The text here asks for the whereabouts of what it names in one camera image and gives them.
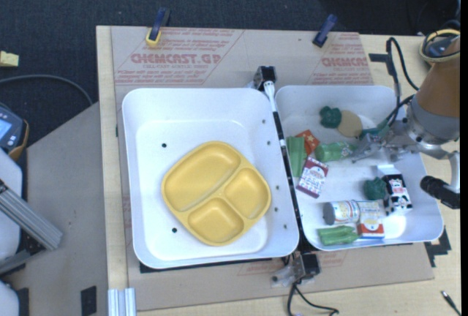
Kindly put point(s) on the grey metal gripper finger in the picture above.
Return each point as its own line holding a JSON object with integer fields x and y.
{"x": 367, "y": 155}
{"x": 370, "y": 142}

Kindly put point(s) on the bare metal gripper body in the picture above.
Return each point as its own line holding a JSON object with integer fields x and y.
{"x": 424, "y": 144}

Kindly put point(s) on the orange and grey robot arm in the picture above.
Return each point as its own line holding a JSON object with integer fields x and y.
{"x": 438, "y": 87}

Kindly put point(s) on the tan round biscuit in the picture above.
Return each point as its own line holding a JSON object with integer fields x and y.
{"x": 350, "y": 123}

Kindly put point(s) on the white plastic tray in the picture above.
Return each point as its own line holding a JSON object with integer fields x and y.
{"x": 351, "y": 179}
{"x": 153, "y": 117}

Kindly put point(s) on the green broccoli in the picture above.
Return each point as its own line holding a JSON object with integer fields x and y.
{"x": 374, "y": 189}
{"x": 330, "y": 117}

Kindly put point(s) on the green plastic bottle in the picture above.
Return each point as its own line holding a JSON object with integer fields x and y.
{"x": 331, "y": 151}
{"x": 336, "y": 236}

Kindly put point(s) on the black and white cow carton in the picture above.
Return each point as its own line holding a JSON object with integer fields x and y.
{"x": 398, "y": 194}

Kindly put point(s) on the white and yellow carton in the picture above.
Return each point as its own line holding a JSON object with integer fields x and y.
{"x": 372, "y": 208}

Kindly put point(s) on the red and white carton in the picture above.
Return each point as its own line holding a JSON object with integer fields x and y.
{"x": 312, "y": 177}

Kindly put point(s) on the red packet with yellow star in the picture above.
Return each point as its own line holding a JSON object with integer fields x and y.
{"x": 309, "y": 140}

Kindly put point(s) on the white can with grey lid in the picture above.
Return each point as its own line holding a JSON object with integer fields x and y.
{"x": 342, "y": 212}

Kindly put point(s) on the green ribbed vegetable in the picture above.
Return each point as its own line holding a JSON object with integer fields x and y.
{"x": 296, "y": 157}

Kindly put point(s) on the orange and white box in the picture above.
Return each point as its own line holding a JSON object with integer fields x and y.
{"x": 371, "y": 228}

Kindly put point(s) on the thin black and white rod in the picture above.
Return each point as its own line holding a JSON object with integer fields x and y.
{"x": 281, "y": 140}

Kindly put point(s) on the yellow divided plate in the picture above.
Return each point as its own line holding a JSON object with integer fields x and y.
{"x": 204, "y": 175}

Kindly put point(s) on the brown cardboard board, red print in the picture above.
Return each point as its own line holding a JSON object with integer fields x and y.
{"x": 219, "y": 51}

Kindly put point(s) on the black cylinder on white bracket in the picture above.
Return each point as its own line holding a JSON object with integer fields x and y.
{"x": 437, "y": 188}

